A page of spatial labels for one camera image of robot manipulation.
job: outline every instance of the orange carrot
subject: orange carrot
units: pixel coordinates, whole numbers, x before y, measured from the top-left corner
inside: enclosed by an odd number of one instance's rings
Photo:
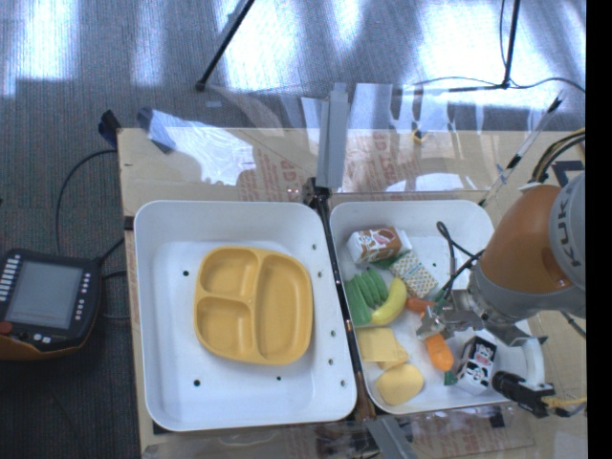
[[[449,371],[454,363],[454,357],[444,337],[437,333],[436,335],[427,337],[425,339],[425,344],[433,366],[441,371]]]
[[[433,306],[433,301],[427,301],[420,297],[409,297],[405,301],[405,308],[415,313],[424,313],[427,306]]]

